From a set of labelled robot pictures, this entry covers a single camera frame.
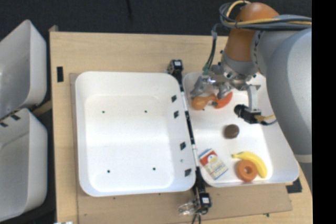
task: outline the donut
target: donut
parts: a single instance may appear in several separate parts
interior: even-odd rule
[[[237,163],[236,173],[239,179],[250,182],[257,176],[257,166],[253,162],[244,159]]]

